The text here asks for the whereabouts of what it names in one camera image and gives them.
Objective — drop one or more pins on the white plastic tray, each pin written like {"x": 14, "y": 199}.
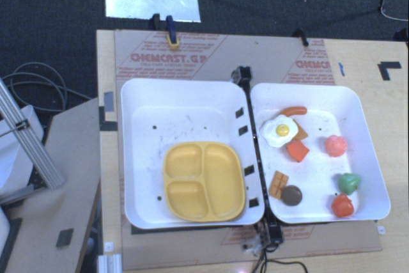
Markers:
{"x": 179, "y": 112}
{"x": 361, "y": 124}

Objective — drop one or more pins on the thin black rod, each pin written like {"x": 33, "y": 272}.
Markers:
{"x": 254, "y": 134}

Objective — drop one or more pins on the yellow divided plate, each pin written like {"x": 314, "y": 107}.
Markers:
{"x": 204, "y": 180}

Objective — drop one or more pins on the white fried egg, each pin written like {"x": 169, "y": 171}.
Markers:
{"x": 278, "y": 132}

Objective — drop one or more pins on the brown cardboard board red print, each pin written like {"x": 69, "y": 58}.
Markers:
{"x": 265, "y": 54}

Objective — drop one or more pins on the red sausage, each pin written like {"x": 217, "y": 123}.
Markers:
{"x": 293, "y": 111}

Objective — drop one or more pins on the orange toast slice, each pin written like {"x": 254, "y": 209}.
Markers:
{"x": 301, "y": 132}

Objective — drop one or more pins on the orange-red block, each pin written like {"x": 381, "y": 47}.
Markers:
{"x": 297, "y": 151}

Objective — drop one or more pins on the orange waffle biscuit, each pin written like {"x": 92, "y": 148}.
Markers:
{"x": 278, "y": 184}

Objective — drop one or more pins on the brown round biscuit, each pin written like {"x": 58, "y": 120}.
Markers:
{"x": 291, "y": 195}

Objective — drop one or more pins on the pink round toy food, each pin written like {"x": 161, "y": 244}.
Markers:
{"x": 335, "y": 145}

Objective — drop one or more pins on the green bell pepper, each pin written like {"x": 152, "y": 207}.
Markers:
{"x": 349, "y": 183}

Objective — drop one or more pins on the red bell pepper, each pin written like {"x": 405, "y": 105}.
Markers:
{"x": 342, "y": 206}

